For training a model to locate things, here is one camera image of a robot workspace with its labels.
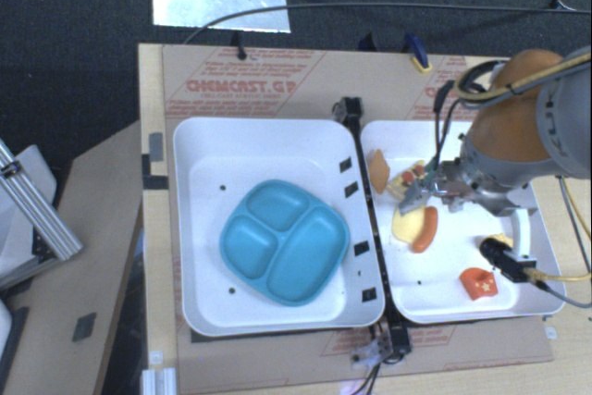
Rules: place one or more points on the orange bread slice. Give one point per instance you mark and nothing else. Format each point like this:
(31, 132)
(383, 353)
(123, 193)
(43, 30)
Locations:
(378, 171)

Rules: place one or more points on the orange sausage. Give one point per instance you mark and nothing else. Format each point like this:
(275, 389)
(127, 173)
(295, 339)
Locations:
(426, 231)

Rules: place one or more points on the black cylinder on white bracket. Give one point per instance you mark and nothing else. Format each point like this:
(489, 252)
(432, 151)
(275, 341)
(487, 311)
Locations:
(506, 261)

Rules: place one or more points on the pale yellow round biscuit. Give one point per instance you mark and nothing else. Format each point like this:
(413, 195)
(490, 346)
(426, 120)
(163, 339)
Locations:
(406, 224)

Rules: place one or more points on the red cube with yellow star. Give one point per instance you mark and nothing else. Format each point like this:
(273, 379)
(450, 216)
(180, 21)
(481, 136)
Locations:
(478, 284)

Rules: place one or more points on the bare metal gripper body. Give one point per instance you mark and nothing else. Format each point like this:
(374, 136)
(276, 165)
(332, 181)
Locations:
(458, 187)

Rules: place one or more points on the white plastic tray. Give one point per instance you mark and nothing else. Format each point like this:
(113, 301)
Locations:
(444, 287)
(259, 143)

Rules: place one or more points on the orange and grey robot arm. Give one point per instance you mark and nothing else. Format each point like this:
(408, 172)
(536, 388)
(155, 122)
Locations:
(513, 129)

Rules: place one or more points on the thin black rod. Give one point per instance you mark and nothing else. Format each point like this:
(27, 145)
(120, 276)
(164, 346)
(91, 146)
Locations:
(372, 208)

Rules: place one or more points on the blue divided plate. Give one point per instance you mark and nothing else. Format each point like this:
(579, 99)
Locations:
(284, 245)

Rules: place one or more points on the brown cardboard board red print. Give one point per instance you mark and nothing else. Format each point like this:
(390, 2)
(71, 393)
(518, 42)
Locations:
(259, 83)

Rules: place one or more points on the small yellow toy food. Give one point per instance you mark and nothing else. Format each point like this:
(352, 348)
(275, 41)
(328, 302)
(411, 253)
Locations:
(503, 239)

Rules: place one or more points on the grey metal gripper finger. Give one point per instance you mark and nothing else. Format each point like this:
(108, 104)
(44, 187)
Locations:
(411, 199)
(430, 196)

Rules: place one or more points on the pizza slice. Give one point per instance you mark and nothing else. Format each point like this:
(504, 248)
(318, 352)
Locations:
(401, 182)

